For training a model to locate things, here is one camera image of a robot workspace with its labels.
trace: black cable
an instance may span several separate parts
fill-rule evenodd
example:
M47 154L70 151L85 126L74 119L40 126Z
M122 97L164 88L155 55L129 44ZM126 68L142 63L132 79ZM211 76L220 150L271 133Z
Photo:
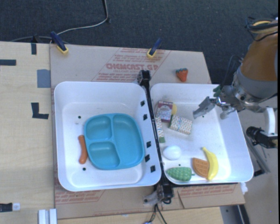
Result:
M154 211L153 211L148 223L152 222L155 219L155 214L156 214L156 205L154 206Z
M89 25L89 26L79 27L79 28L70 28L70 29L67 29L65 31L57 33L57 35L60 35L60 34L63 34L63 33L69 32L69 31L78 30L78 29L93 28L93 27L97 27L97 26L99 26L99 25L101 25L105 22L110 22L110 18L109 18L109 15L108 15L107 2L106 2L106 0L102 0L102 2L103 2L103 7L104 7L104 13L105 13L105 19L103 21L101 21L101 22L99 22L95 25ZM26 40L26 39L32 39L32 37L33 36L20 37L20 38L11 40L10 42L18 42L18 41L22 41L22 40ZM52 38L48 37L48 36L39 36L39 37L42 38L42 39L50 39L52 41Z
M157 208L157 210L158 210L158 212L159 212L159 214L160 214L160 216L161 216L163 222L164 222L165 224L167 224L167 222L165 221L165 218L164 218L163 215L161 214L161 211L160 211L160 209L159 209L158 204L156 204L156 208Z
M169 198L168 200L164 200L163 203L165 203L166 205L171 203L171 198Z
M235 69L234 69L234 67L235 67L235 62L234 62L233 65L231 66L232 60L233 60L234 58L237 58L237 59L238 59L239 65L240 65L240 61L242 60L242 58L239 57L239 56L237 56L237 55L232 55L232 56L230 57L229 62L228 62L228 65L227 65L227 70L226 70L225 76L224 76L224 78L223 78L223 81L222 81L221 84L220 84L221 89L222 89L223 86L225 85L225 82L226 82L227 77L228 77L231 73L235 72Z
M252 17L248 17L246 19L246 26L245 28L247 29L247 31L249 32L249 34L252 36L253 40L256 42L260 42L263 39L265 39L266 37L270 36L270 35L274 35L277 34L278 31L274 31L271 32L269 34L264 35L263 37L256 39L253 35L253 33L261 33L261 31L270 29L270 28L274 28L278 26L278 23L272 23L272 21L274 21L274 19L271 18L263 18L263 19L254 19Z

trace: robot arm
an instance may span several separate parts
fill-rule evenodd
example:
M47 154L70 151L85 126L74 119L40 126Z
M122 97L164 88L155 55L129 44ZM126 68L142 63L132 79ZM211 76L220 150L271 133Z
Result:
M246 27L250 33L257 36L244 59L240 61L241 64L233 75L232 84L218 86L214 90L214 98L205 98L199 108L193 111L195 119L205 115L216 105L222 109L220 114L222 119L227 118L230 112L243 109L267 114L268 108L261 107L259 104L277 95L278 20L251 21ZM247 132L247 135L254 140L256 137L261 137L261 142L256 141L256 144L263 144L263 135L265 135L268 140L265 146L277 147L275 141L271 142L276 139L275 134L272 138L271 133L252 128Z

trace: toy sink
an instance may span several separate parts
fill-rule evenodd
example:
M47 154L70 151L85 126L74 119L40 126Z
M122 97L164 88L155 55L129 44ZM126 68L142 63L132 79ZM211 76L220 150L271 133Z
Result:
M58 84L54 105L60 184L69 191L152 186L161 179L160 163L166 178L180 186L249 181L254 171L238 114L233 112L228 118L220 119L221 109L215 107L203 117L193 118L192 112L205 97L213 96L215 87L211 84L155 84L150 89L152 112L156 112L159 101L173 102L177 107L176 115L192 120L190 135L171 130L168 123L162 123L166 142L157 147L146 92L140 85ZM81 134L85 136L89 153L85 164L78 162L81 154L78 136ZM171 145L182 149L178 160L168 160L162 155L164 148ZM182 182L167 175L169 168L193 168L194 157L206 160L202 147L217 156L219 172L213 180L194 175L190 181Z
M112 113L91 117L84 125L84 136L88 156L99 169L131 168L144 158L140 129L129 115Z
M54 90L54 102L58 179L65 189L152 186L159 181L161 167L141 86L62 82ZM85 141L92 161L89 158L81 165L78 136L84 134L87 120L90 126L86 125L86 130L89 128L90 133L86 132ZM129 143L133 139L132 146L126 146L126 137Z

